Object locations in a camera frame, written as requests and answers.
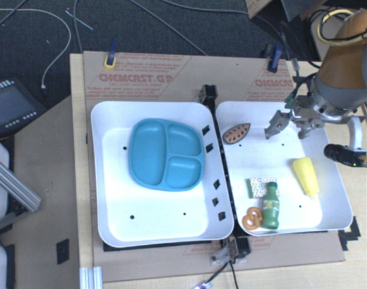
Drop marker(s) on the yellow mustard bottle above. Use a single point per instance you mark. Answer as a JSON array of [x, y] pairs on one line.
[[305, 173]]

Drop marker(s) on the black cylinder on white bracket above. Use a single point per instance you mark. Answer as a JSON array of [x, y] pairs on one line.
[[349, 149]]

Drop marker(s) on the watermelon slice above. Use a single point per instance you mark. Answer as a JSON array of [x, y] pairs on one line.
[[235, 133]]

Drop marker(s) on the white plastic tray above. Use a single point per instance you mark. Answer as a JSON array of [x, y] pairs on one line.
[[117, 191], [291, 161]]

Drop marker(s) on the blue divided plate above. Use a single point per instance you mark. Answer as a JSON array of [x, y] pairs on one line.
[[165, 154]]

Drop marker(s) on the brown cardboard board red print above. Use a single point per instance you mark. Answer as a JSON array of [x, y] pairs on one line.
[[177, 80]]

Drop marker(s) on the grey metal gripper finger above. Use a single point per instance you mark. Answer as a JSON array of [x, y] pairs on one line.
[[275, 125], [305, 131]]

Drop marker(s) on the brown pretzel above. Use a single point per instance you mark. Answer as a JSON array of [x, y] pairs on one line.
[[251, 218]]

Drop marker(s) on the green and white packet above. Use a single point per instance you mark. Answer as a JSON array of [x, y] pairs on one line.
[[256, 188]]

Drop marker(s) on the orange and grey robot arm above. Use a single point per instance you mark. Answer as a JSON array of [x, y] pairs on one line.
[[343, 68]]

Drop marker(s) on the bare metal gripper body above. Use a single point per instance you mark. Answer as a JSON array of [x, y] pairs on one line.
[[310, 110]]

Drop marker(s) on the green bottle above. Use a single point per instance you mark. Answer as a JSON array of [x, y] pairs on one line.
[[271, 206]]

